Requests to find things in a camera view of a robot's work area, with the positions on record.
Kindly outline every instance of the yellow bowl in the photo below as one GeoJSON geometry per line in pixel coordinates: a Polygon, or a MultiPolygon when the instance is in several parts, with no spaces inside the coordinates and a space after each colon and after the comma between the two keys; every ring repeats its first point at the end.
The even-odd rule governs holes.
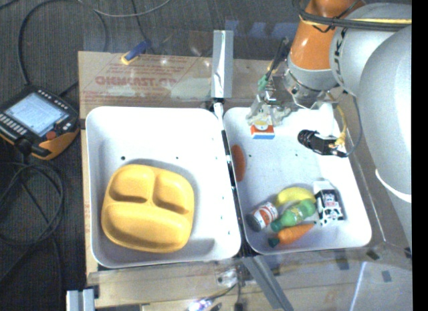
{"type": "Polygon", "coordinates": [[[125,165],[110,178],[101,211],[104,233],[117,245],[170,253],[189,240],[195,208],[191,184],[157,167],[125,165]]]}

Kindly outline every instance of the toy banana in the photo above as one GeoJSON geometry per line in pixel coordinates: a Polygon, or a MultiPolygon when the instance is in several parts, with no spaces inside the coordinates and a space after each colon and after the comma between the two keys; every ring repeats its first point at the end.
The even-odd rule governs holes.
{"type": "Polygon", "coordinates": [[[304,199],[310,199],[313,203],[316,202],[315,196],[311,191],[303,187],[288,187],[278,193],[275,206],[280,207],[290,201],[303,201],[304,199]]]}

